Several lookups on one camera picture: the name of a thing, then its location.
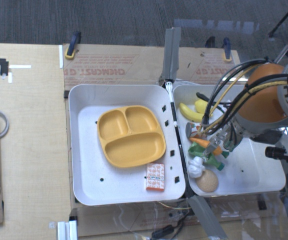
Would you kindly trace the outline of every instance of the wooden table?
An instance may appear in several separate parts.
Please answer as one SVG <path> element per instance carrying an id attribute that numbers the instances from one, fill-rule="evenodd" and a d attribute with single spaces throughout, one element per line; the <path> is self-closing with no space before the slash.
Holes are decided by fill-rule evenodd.
<path id="1" fill-rule="evenodd" d="M 12 83 L 0 76 L 0 110 L 10 122 L 9 132 L 0 140 L 5 203 L 0 240 L 55 240 L 57 222 L 67 221 L 72 210 L 59 46 L 0 43 L 0 58 L 10 65 L 31 65 L 12 69 Z M 288 239 L 288 219 L 280 204 L 276 216 L 221 224 L 231 239 L 241 239 L 243 234 L 262 238 L 268 233 Z M 185 227 L 181 234 L 181 239 L 208 239 L 200 225 Z M 87 239 L 134 239 L 134 235 Z"/>

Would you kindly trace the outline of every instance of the orange carrot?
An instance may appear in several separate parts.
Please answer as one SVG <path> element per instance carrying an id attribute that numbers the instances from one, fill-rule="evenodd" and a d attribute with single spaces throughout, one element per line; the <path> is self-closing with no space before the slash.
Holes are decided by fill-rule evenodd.
<path id="1" fill-rule="evenodd" d="M 201 145 L 203 148 L 206 148 L 209 144 L 208 140 L 202 139 L 202 138 L 196 138 L 196 137 L 190 137 L 189 140 L 191 142 L 196 142 L 197 144 Z M 212 153 L 215 156 L 218 156 L 220 154 L 222 154 L 223 150 L 220 148 L 220 146 L 218 146 Z"/>

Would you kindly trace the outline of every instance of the green bottle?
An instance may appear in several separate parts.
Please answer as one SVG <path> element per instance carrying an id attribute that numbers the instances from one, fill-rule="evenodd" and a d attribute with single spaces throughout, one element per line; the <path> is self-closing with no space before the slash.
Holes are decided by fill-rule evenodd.
<path id="1" fill-rule="evenodd" d="M 193 142 L 193 144 L 188 149 L 188 153 L 193 157 L 202 158 L 204 164 L 215 166 L 219 171 L 221 171 L 225 165 L 222 162 L 217 161 L 213 153 L 205 156 L 203 154 L 204 150 L 205 149 L 201 145 Z"/>

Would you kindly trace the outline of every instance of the gray floor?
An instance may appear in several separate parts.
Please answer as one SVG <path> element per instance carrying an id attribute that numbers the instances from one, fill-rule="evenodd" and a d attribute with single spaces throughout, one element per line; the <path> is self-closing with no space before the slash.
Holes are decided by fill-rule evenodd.
<path id="1" fill-rule="evenodd" d="M 288 43 L 288 17 L 268 33 L 287 12 L 288 0 L 0 0 L 0 43 L 58 45 L 81 31 L 83 44 L 163 47 L 165 30 L 182 27 L 181 47 L 214 36 L 220 48 L 228 37 L 241 61 L 273 60 Z"/>

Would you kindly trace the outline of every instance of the metal ring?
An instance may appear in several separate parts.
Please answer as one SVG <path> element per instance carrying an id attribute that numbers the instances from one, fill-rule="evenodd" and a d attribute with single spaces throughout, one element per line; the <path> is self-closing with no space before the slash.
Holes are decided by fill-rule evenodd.
<path id="1" fill-rule="evenodd" d="M 2 138 L 3 136 L 5 136 L 6 133 L 8 132 L 8 129 L 9 129 L 9 121 L 8 121 L 6 115 L 5 115 L 3 112 L 1 112 L 1 111 L 0 111 L 0 117 L 1 117 L 3 120 L 5 120 L 5 122 L 6 122 L 5 129 L 0 133 L 0 139 L 1 139 L 1 138 Z"/>

